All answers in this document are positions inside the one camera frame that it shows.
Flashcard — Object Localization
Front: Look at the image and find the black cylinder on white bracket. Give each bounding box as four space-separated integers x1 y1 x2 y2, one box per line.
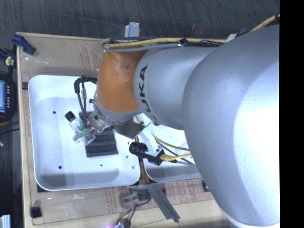
113 119 166 167

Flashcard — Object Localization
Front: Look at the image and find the brown cardboard board, red print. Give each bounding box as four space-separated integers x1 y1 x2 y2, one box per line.
21 37 216 224

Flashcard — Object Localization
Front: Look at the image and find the white plastic tray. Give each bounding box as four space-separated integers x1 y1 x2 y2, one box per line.
28 74 141 191
133 113 203 183

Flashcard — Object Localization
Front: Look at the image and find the clear plastic bottle, black cap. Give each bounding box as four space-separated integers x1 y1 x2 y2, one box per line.
64 111 84 137

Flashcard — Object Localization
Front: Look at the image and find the dark grey ribbed block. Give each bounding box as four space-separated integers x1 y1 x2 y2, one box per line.
79 112 119 158

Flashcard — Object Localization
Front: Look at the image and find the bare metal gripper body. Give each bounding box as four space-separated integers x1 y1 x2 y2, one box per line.
85 112 112 136

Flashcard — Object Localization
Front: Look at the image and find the black block with thin wires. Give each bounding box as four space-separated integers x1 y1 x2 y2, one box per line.
135 188 152 201

